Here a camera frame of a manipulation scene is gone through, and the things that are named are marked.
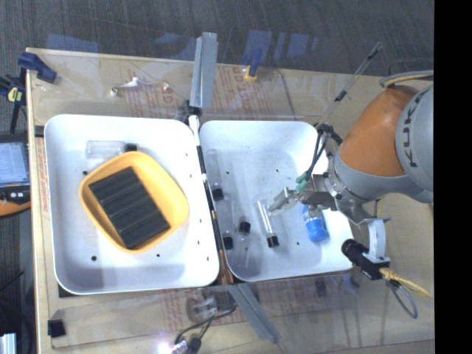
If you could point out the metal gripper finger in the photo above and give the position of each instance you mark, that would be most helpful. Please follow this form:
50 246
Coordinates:
283 197
293 203

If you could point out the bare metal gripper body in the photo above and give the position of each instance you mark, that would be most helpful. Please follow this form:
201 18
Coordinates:
321 198

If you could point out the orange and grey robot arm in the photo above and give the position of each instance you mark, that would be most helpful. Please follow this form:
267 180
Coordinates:
372 142

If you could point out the blue plastic bottle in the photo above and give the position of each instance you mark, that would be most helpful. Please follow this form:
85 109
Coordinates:
316 229

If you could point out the clear plastic bottle black cap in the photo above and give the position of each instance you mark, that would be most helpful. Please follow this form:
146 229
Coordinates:
266 223
214 172
244 240
225 219

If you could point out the white plastic tray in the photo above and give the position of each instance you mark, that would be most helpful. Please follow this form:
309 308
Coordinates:
121 271
258 153

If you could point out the thin black and white rod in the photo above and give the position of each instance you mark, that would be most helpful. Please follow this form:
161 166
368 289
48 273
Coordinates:
201 157

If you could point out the yellow plate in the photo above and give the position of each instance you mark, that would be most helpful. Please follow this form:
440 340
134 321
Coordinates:
162 183

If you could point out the black ribbed rectangular block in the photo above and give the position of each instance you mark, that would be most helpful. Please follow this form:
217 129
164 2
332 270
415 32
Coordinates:
129 207

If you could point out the brown cardboard board red print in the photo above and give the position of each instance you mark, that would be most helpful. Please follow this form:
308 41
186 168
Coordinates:
92 83

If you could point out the black cylinder on white bracket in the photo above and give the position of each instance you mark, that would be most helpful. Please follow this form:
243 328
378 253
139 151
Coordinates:
377 240

